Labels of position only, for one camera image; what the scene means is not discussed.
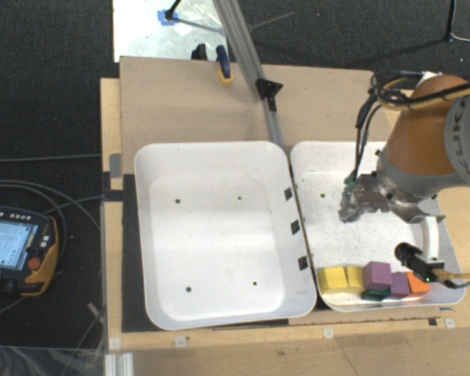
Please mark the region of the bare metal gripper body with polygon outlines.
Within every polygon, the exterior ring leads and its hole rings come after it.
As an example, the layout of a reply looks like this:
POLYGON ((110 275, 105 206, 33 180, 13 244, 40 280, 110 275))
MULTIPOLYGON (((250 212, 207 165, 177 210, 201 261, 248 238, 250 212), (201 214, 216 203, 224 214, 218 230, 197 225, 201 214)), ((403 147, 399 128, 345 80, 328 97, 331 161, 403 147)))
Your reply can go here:
POLYGON ((360 213, 391 212, 404 222, 420 222, 420 200, 401 190, 383 172, 360 175, 355 183, 360 213))

